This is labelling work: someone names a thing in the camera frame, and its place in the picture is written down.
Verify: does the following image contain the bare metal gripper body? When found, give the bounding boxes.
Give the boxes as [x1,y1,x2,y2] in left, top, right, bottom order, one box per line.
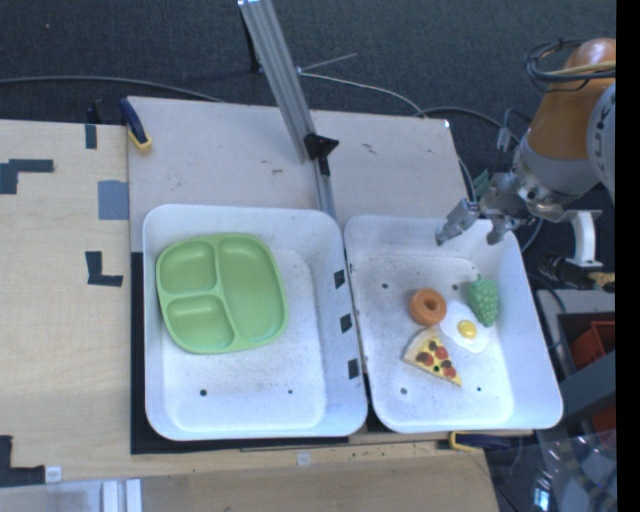
[478,169,571,222]

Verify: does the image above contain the green grapes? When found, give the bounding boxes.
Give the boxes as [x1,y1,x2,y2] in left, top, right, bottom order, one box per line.
[467,273,500,329]

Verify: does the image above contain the orange doughnut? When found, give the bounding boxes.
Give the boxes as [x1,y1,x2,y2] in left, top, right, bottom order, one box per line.
[408,287,448,327]

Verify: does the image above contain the white fried egg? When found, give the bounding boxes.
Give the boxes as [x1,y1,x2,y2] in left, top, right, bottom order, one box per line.
[438,299,491,355]

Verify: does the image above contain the yellow pizza slice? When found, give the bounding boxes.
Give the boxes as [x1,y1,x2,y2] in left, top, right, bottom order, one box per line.
[400,325,464,388]

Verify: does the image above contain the white plastic tray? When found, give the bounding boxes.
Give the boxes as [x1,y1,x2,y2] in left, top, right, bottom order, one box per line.
[142,202,369,442]
[343,214,565,435]

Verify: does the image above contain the green divided plate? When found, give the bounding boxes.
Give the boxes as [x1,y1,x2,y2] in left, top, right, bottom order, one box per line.
[154,232,290,356]

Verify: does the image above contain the black cylinder on white bracket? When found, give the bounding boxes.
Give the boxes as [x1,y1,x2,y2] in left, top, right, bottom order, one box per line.
[539,209,606,285]

